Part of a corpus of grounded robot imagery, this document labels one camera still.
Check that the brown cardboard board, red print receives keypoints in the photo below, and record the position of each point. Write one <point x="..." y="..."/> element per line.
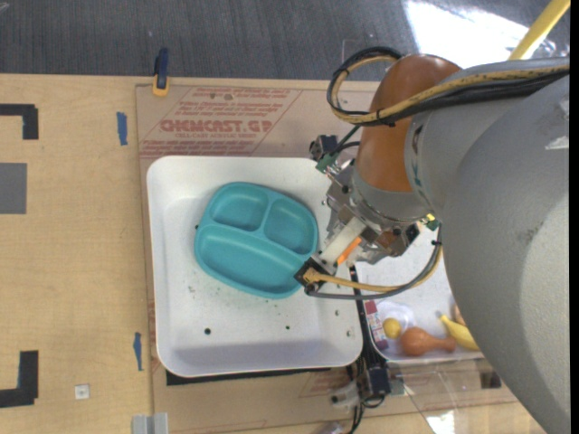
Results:
<point x="217" y="120"/>

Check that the brown chicken drumstick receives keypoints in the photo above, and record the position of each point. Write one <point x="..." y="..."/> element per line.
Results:
<point x="418" y="342"/>

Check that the white and yellow fried egg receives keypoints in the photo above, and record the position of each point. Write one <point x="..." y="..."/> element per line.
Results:
<point x="392" y="327"/>

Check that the small red and purple carton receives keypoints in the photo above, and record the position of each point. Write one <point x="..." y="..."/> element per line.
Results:
<point x="376" y="323"/>

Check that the blue divided plate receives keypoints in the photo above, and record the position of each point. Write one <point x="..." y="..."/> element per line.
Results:
<point x="246" y="247"/>

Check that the tan toy food piece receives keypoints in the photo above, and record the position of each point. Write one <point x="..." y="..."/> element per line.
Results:
<point x="458" y="315"/>

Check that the white plastic tray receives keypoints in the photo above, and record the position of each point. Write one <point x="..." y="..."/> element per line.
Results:
<point x="235" y="333"/>
<point x="407" y="278"/>

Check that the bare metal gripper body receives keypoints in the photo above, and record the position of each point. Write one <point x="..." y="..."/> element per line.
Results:
<point x="344" y="192"/>

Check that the yellow banana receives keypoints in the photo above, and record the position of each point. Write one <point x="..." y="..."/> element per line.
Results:
<point x="459" y="333"/>

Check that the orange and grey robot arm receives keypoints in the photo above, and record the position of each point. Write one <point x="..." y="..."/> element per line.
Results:
<point x="493" y="206"/>

